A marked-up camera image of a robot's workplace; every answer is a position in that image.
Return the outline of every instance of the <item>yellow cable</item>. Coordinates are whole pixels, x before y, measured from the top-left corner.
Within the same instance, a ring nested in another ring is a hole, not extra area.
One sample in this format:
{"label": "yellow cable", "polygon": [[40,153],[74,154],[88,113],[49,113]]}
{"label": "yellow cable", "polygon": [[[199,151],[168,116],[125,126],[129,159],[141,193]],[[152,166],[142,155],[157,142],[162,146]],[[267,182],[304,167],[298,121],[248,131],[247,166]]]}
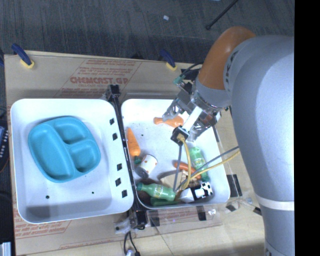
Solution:
{"label": "yellow cable", "polygon": [[236,157],[237,155],[239,155],[239,154],[240,154],[240,150],[238,150],[238,151],[235,152],[232,156],[230,156],[229,158],[223,160],[222,162],[219,162],[219,163],[217,163],[217,164],[215,164],[215,165],[213,165],[213,166],[211,166],[211,167],[209,167],[209,168],[207,168],[207,169],[204,169],[204,170],[201,170],[201,171],[199,171],[199,172],[197,172],[197,173],[194,173],[194,174],[191,176],[191,179],[194,178],[195,176],[198,176],[198,175],[201,175],[201,174],[203,174],[203,173],[205,173],[205,172],[207,172],[207,171],[210,171],[210,170],[212,170],[213,168],[216,168],[216,167],[218,167],[218,166],[220,166],[220,165],[225,164],[226,162],[228,162],[228,161],[230,161],[231,159],[235,158],[235,157]]}
{"label": "yellow cable", "polygon": [[188,177],[184,185],[181,187],[182,190],[185,190],[189,186],[189,183],[191,180],[191,157],[190,157],[188,145],[186,143],[186,138],[181,133],[179,133],[179,135],[176,138],[183,143],[185,148],[186,158],[188,161]]}

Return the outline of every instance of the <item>dark green bottle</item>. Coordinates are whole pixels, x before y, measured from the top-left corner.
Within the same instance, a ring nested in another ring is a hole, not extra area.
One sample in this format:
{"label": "dark green bottle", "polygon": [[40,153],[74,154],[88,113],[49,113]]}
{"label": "dark green bottle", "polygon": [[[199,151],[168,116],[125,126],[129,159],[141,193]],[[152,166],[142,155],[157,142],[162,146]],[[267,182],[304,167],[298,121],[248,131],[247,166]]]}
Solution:
{"label": "dark green bottle", "polygon": [[[191,158],[191,163],[192,163],[193,168],[198,170],[199,168],[201,168],[202,166],[205,165],[206,161],[205,161],[205,158],[203,157],[203,155],[201,154],[201,150],[199,147],[195,146],[195,147],[189,149],[189,152],[190,152],[190,158]],[[210,181],[210,178],[209,178],[207,172],[204,172],[201,174],[201,180],[203,182]]]}
{"label": "dark green bottle", "polygon": [[150,185],[144,185],[143,183],[139,182],[136,185],[136,190],[144,191],[150,197],[165,199],[167,201],[174,201],[176,198],[176,193],[172,188],[155,184],[155,183]]}

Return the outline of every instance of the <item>white ring band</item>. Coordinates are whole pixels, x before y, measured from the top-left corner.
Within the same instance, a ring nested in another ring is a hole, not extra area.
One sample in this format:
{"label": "white ring band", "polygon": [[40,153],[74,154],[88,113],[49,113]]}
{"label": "white ring band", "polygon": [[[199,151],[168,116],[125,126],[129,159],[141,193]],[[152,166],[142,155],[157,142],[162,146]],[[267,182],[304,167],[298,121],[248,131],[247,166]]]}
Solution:
{"label": "white ring band", "polygon": [[295,201],[273,201],[270,199],[263,198],[261,196],[258,196],[255,194],[255,197],[260,205],[274,209],[274,210],[280,210],[280,211],[294,211],[295,210]]}

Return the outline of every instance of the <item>yellow clamp tip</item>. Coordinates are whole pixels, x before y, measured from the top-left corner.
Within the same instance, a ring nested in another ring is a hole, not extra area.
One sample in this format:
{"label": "yellow clamp tip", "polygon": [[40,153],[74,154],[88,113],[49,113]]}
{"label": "yellow clamp tip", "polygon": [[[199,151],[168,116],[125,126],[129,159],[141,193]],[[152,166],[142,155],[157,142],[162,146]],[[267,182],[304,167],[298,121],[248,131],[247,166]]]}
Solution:
{"label": "yellow clamp tip", "polygon": [[31,59],[31,64],[28,65],[27,63],[25,63],[22,59],[20,59],[20,63],[22,65],[24,65],[27,69],[32,69],[35,65],[35,62]]}
{"label": "yellow clamp tip", "polygon": [[171,66],[168,62],[165,65],[167,66],[167,68],[169,68],[172,71],[176,71],[176,69],[177,69],[177,65]]}

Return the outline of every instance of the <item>carrot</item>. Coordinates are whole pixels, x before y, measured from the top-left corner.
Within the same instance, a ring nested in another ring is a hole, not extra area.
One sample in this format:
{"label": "carrot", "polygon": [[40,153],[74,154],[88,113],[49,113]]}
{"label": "carrot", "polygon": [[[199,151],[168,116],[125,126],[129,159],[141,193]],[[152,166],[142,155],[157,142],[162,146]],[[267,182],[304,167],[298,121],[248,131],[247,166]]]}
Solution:
{"label": "carrot", "polygon": [[173,128],[176,128],[178,126],[183,126],[184,125],[184,119],[179,115],[177,115],[173,119],[168,119],[167,121],[163,121],[163,119],[160,118],[160,117],[155,117],[153,119],[153,123],[156,124],[156,125],[167,124],[169,126],[172,126]]}
{"label": "carrot", "polygon": [[127,130],[126,137],[128,139],[128,149],[129,149],[130,156],[138,157],[141,153],[141,149],[140,149],[140,146],[137,142],[137,139],[136,139],[136,137],[130,127]]}
{"label": "carrot", "polygon": [[[174,162],[173,166],[174,166],[175,168],[177,168],[178,162]],[[187,164],[187,163],[184,163],[184,162],[180,162],[179,168],[180,168],[180,170],[188,171],[188,164]],[[191,173],[193,174],[195,171],[196,171],[196,169],[193,168],[193,167],[191,167]],[[196,178],[197,180],[200,180],[200,179],[201,179],[201,175],[199,174],[199,175],[195,176],[195,178]]]}

